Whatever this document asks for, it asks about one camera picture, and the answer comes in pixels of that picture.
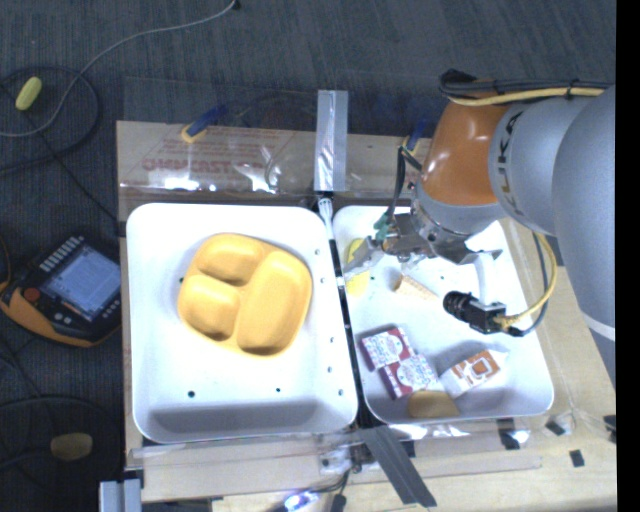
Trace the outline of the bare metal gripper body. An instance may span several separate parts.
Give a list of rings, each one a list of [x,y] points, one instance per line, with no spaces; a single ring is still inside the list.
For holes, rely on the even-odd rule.
[[[473,262],[481,253],[467,247],[467,238],[466,234],[449,231],[430,218],[406,213],[394,217],[388,236],[382,242],[382,250],[405,262],[424,258]]]

